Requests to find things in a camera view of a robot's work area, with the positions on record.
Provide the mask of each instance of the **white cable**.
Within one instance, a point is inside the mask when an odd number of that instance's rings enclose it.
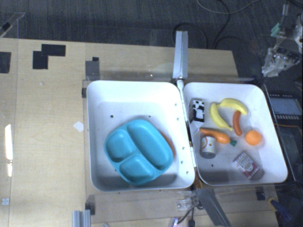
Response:
[[[249,4],[247,4],[246,6],[244,6],[243,8],[241,8],[241,9],[239,9],[239,10],[236,10],[236,11],[234,11],[234,12],[230,12],[230,13],[218,12],[218,11],[210,10],[210,9],[204,7],[204,6],[199,2],[199,0],[197,0],[197,3],[199,4],[200,7],[202,7],[203,9],[205,9],[205,10],[207,10],[207,11],[209,11],[209,12],[212,12],[212,13],[218,13],[218,14],[234,14],[234,13],[238,13],[238,12],[244,10],[245,8],[247,8],[248,6],[250,6],[251,4],[253,4],[253,3],[255,3],[255,2],[258,2],[258,1],[261,1],[261,0],[254,0],[254,1],[250,2]]]

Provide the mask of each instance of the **can label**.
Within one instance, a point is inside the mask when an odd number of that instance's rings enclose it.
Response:
[[[216,140],[213,137],[205,136],[201,139],[200,155],[203,158],[211,159],[216,156]]]

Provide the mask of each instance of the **blue plate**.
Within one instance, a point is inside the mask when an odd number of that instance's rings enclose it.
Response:
[[[104,150],[121,177],[135,186],[155,180],[173,161],[173,152],[161,133],[141,119],[114,130],[107,137]]]

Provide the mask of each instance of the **electronic device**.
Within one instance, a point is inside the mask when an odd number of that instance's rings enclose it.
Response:
[[[278,124],[302,128],[302,108],[295,95],[271,92],[269,100]]]

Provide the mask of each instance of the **toy orange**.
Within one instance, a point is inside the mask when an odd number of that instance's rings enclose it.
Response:
[[[254,130],[248,131],[245,135],[245,140],[248,144],[255,146],[262,140],[262,135]]]

